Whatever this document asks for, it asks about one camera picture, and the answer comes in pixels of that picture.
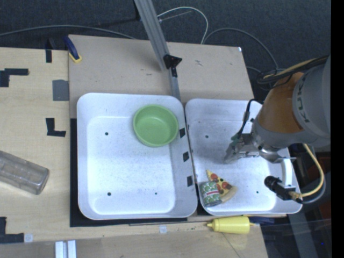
tin can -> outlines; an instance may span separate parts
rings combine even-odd
[[[222,203],[216,182],[204,182],[199,186],[205,207],[211,207]]]

green plate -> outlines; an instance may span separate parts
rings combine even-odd
[[[167,108],[147,105],[134,116],[134,131],[138,139],[150,147],[160,147],[172,142],[178,133],[178,120]]]

dark background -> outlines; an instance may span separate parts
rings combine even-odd
[[[180,6],[200,10],[209,21],[209,33],[224,27],[235,28],[259,39],[271,52],[276,64],[257,41],[238,31],[221,31],[205,44],[239,46],[247,66],[260,71],[287,68],[299,62],[327,55],[331,51],[331,0],[152,0],[156,13]],[[205,19],[195,10],[177,10],[162,19],[167,41],[200,43],[205,32]],[[1,0],[0,46],[45,48],[53,38],[64,49],[62,37],[67,34],[114,34],[81,28],[46,28],[2,35],[24,28],[51,25],[100,27],[148,39],[142,22],[134,20],[132,0]],[[254,83],[257,71],[248,69],[256,98],[266,91]]]

toy pizza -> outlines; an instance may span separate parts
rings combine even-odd
[[[231,185],[223,178],[219,177],[217,174],[213,173],[210,170],[206,171],[206,175],[210,182],[216,182],[217,189],[219,190],[220,197],[222,202],[228,201],[230,198],[234,196],[237,192],[238,188],[234,185]]]

wooden table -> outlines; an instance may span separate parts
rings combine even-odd
[[[52,62],[47,63],[45,50],[0,48],[0,70],[27,68],[30,71],[28,76],[10,76],[9,87],[0,88],[0,150],[50,170],[47,185],[37,196],[0,183],[0,216],[7,217],[6,233],[31,234],[32,244],[87,239],[78,241],[78,253],[84,252],[82,257],[94,257],[97,247],[92,246],[99,246],[99,242],[104,247],[104,257],[113,257],[109,249],[114,240],[118,242],[117,254],[120,251],[132,255],[140,252],[131,248],[130,241],[137,240],[139,245],[146,247],[150,257],[166,254],[165,248],[169,248],[171,256],[191,250],[201,257],[213,253],[213,247],[226,255],[230,255],[228,250],[231,249],[233,253],[246,253],[243,256],[250,256],[248,253],[254,251],[255,257],[267,257],[259,226],[253,226],[249,235],[215,233],[205,225],[213,217],[196,214],[185,223],[166,224],[167,234],[159,234],[159,226],[154,224],[69,227],[69,124],[70,118],[76,117],[78,97],[91,91],[169,94],[168,78],[158,69],[149,41],[70,37],[83,56],[79,64],[69,59],[67,51],[53,50]],[[88,58],[82,51],[86,51],[84,46],[92,45],[94,49],[105,45],[113,54],[102,59]],[[168,45],[173,55],[183,58],[177,67],[183,104],[192,98],[248,100],[253,97],[238,48]],[[110,59],[116,60],[116,69],[109,67]],[[102,71],[95,75],[95,69]],[[52,84],[56,80],[69,82],[70,101],[53,100]],[[55,129],[66,131],[66,136],[47,136],[46,118],[54,118]],[[0,257],[5,251],[20,253],[27,247],[28,244],[16,244],[15,248],[0,245]]]

